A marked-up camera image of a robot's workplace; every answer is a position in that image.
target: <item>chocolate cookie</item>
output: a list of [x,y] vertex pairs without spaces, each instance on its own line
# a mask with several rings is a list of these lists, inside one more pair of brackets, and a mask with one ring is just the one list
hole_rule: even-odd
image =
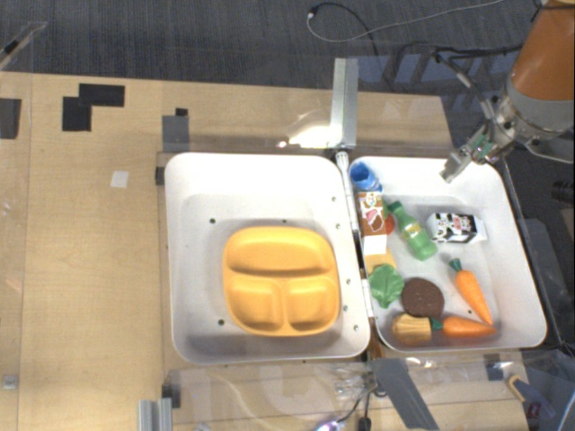
[[422,277],[414,277],[405,282],[402,292],[402,305],[405,312],[415,317],[439,318],[445,300],[439,287]]

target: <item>white tray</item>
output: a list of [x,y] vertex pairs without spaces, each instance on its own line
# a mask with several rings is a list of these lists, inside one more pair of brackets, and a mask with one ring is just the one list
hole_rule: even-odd
[[443,291],[444,314],[477,319],[470,314],[454,285],[451,259],[459,258],[471,270],[485,294],[498,333],[488,338],[449,339],[434,332],[430,345],[409,347],[392,333],[391,323],[403,308],[399,302],[387,310],[372,300],[380,336],[386,345],[402,352],[500,350],[535,347],[545,337],[546,322],[521,244],[509,200],[499,174],[488,165],[470,165],[451,184],[439,176],[444,161],[420,158],[366,157],[365,163],[384,187],[384,200],[399,200],[406,212],[422,225],[433,212],[456,212],[478,216],[485,223],[488,240],[473,244],[443,243],[438,254],[426,261],[415,259],[397,233],[388,246],[403,278],[424,277]]
[[[366,348],[366,303],[334,164],[317,156],[179,154],[166,167],[165,194],[172,338],[184,359],[231,364],[337,358]],[[341,310],[321,334],[257,336],[227,313],[222,254],[228,238],[244,227],[282,224],[314,230],[333,247]]]

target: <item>white cable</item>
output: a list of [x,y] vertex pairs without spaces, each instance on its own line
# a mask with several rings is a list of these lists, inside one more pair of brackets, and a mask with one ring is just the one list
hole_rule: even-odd
[[466,10],[474,10],[477,8],[483,8],[484,6],[490,6],[492,4],[500,4],[500,3],[503,3],[506,1],[508,1],[508,0],[494,0],[492,2],[487,2],[484,4],[472,4],[471,6],[462,6],[459,8],[452,8],[450,10],[442,11],[441,13],[429,14],[428,16],[421,16],[420,18],[410,19],[408,21],[394,22],[391,24],[382,25],[381,27],[376,27],[375,29],[372,29],[371,31],[362,32],[359,35],[356,35],[355,37],[351,37],[348,39],[327,39],[325,37],[322,37],[319,33],[314,31],[314,29],[312,29],[312,26],[309,23],[312,20],[312,18],[314,17],[313,13],[307,14],[307,20],[305,22],[305,25],[307,25],[307,29],[312,33],[312,35],[314,35],[314,37],[316,37],[317,39],[319,39],[321,41],[327,41],[328,43],[347,43],[348,41],[354,41],[354,40],[358,40],[358,39],[361,39],[363,37],[366,37],[370,33],[384,31],[386,29],[392,29],[393,27],[400,27],[402,25],[413,24],[414,22],[426,21],[428,19],[437,18],[439,16],[445,16],[446,14],[451,14],[451,13],[455,13],[458,11],[466,11]]

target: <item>wooden table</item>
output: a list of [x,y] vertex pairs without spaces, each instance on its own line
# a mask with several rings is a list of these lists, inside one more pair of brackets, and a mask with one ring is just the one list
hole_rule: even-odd
[[[80,83],[124,85],[124,107],[93,107],[91,132],[63,132],[62,98],[77,96]],[[163,337],[169,337],[162,329],[155,186],[162,116],[187,109],[192,139],[225,143],[230,136],[244,141],[255,136],[275,141],[285,137],[286,126],[301,123],[310,111],[314,119],[329,118],[331,93],[59,75],[2,74],[0,84],[0,97],[8,91],[5,84],[12,85],[13,94],[26,96],[22,110],[31,110],[33,123],[31,129],[21,129],[16,140],[0,142],[1,158],[21,162],[9,175],[29,183],[27,236],[20,241],[25,250],[9,251],[22,257],[25,252],[23,307],[18,299],[0,300],[1,343],[10,330],[17,338],[16,316],[22,310],[18,411],[11,412],[15,395],[2,391],[0,427],[11,429],[17,418],[21,431],[136,429],[138,401],[159,399]],[[411,95],[361,93],[358,141],[399,145],[406,153],[427,147],[437,156],[451,148],[440,99]],[[22,171],[28,158],[30,171]],[[125,188],[111,186],[114,172],[128,173]],[[0,181],[0,188],[7,189],[2,184],[7,183]],[[257,415],[258,407],[269,413],[271,406],[259,395],[261,387],[250,381],[250,372],[259,368],[246,368],[233,381],[220,376],[200,382],[199,391],[209,387],[215,398],[219,382],[228,388],[236,382],[236,389],[245,393],[242,400],[252,404],[251,413]],[[284,391],[294,388],[295,397],[305,394],[302,379],[311,379],[314,368],[290,368]],[[189,372],[198,378],[206,374],[201,369]],[[446,429],[525,427],[519,402],[501,385],[499,400],[490,400],[494,384],[477,382],[473,387],[484,389],[484,402],[436,402],[431,411]],[[455,387],[446,385],[447,390]],[[211,416],[214,430],[295,429],[324,417],[311,411],[298,418],[282,417],[275,408],[269,418],[231,424],[218,421],[218,409],[214,406]],[[388,402],[374,405],[373,417],[375,429],[382,423],[403,429]],[[194,427],[189,423],[176,429]]]

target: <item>dark gray carpet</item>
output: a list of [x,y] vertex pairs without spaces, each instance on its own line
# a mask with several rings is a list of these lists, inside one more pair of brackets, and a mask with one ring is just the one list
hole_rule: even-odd
[[[0,42],[26,22],[44,21],[49,25],[35,43],[37,72],[298,87],[330,88],[333,58],[359,57],[362,90],[441,95],[454,144],[461,145],[481,120],[478,102],[451,72],[429,62],[432,48],[420,43],[516,45],[535,11],[532,0],[508,0],[451,13],[377,32],[374,48],[368,39],[329,44],[314,38],[305,18],[323,1],[345,4],[375,28],[491,0],[0,0]],[[362,31],[338,8],[320,9],[312,25],[328,38]],[[492,95],[514,58],[469,59],[463,67]],[[572,242],[559,214],[563,205],[551,199],[555,180],[573,180],[572,166],[525,151],[516,151],[509,164],[524,214],[547,226],[572,289]]]

